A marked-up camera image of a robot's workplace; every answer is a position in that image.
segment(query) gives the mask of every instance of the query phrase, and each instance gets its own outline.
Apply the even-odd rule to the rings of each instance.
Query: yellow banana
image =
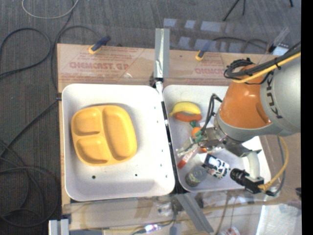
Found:
[[[177,112],[188,112],[191,114],[201,114],[200,108],[192,102],[179,102],[174,105],[170,117]]]

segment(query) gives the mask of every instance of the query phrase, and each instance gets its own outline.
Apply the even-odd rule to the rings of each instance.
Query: gray floor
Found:
[[[65,25],[85,26],[101,36],[110,35],[109,46],[124,47],[154,48],[155,28],[163,27],[170,29],[171,49],[199,50],[209,40],[209,51],[263,54],[267,44],[272,44],[285,29],[289,32],[282,43],[291,47],[301,40],[301,0],[292,0],[293,7],[289,0],[246,0],[244,15],[244,0],[240,0],[223,21],[234,1],[79,0],[72,14],[49,20],[28,15],[22,9],[22,0],[0,0],[0,41],[20,29],[1,46],[0,74],[43,59],[49,54],[49,41],[53,44]],[[34,15],[56,17],[66,13],[72,3],[71,0],[25,0],[24,5]],[[26,28],[34,28],[41,33]],[[91,45],[97,40],[89,29],[78,27],[64,32],[58,42]],[[47,234],[46,222],[32,228],[19,228],[9,222],[28,226],[45,218],[61,217],[57,104],[53,104],[19,135],[56,99],[50,69],[55,76],[56,60],[51,57],[50,53],[39,65],[0,76],[0,141],[12,149],[5,150],[0,157],[19,166],[41,168],[53,176],[29,169],[44,195],[45,209],[42,210],[38,188],[32,180],[27,180],[29,176],[23,169],[0,174],[1,235]],[[1,171],[15,167],[3,159],[0,161]],[[41,213],[41,217],[18,210],[22,207]]]

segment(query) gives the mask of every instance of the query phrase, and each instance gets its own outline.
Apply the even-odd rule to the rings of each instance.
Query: robotic hand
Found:
[[[252,193],[264,183],[259,176],[256,154],[242,143],[261,135],[288,136],[301,132],[301,48],[290,49],[281,57],[255,65],[247,60],[234,61],[225,71],[232,83],[214,115],[214,126],[202,128],[201,148],[222,146],[238,157],[247,156],[253,172],[233,169],[230,177]]]

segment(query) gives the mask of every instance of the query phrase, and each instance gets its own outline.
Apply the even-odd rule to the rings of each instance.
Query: yellow cable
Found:
[[[288,147],[287,147],[287,144],[285,142],[285,140],[282,138],[282,137],[279,137],[281,143],[283,144],[284,146],[284,150],[285,150],[285,153],[286,153],[286,157],[285,157],[285,163],[283,165],[283,167],[280,169],[280,171],[276,174],[275,177],[273,177],[270,181],[268,181],[266,184],[263,184],[263,185],[259,185],[258,188],[266,191],[273,183],[274,181],[276,181],[276,179],[278,179],[278,177],[284,172],[284,170],[286,169],[287,167],[287,164],[288,164],[288,160],[289,160],[289,150],[288,150]]]
[[[295,59],[295,58],[297,58],[299,56],[301,56],[301,52],[299,52],[299,53],[297,53],[297,54],[295,54],[293,56],[290,56],[289,58],[286,58],[286,59],[280,61],[279,63],[277,63],[277,65],[278,66],[282,66],[285,63],[287,63],[287,62],[289,62],[289,61],[291,61],[291,60],[293,60],[293,59]],[[277,66],[276,65],[272,65],[272,66],[266,68],[265,70],[262,70],[262,71],[260,71],[260,72],[258,72],[256,74],[254,74],[253,76],[250,76],[250,77],[247,77],[247,78],[241,79],[241,80],[232,79],[232,81],[235,82],[235,83],[239,83],[239,84],[245,83],[245,82],[250,81],[250,80],[252,80],[252,79],[254,79],[256,77],[262,76],[262,75],[264,75],[264,74],[274,70],[275,68],[277,68]]]

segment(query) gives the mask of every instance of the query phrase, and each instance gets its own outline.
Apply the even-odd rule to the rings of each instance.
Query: yellow divided tray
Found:
[[[71,132],[78,158],[88,165],[121,163],[137,151],[132,120],[117,105],[77,111],[71,119]]]

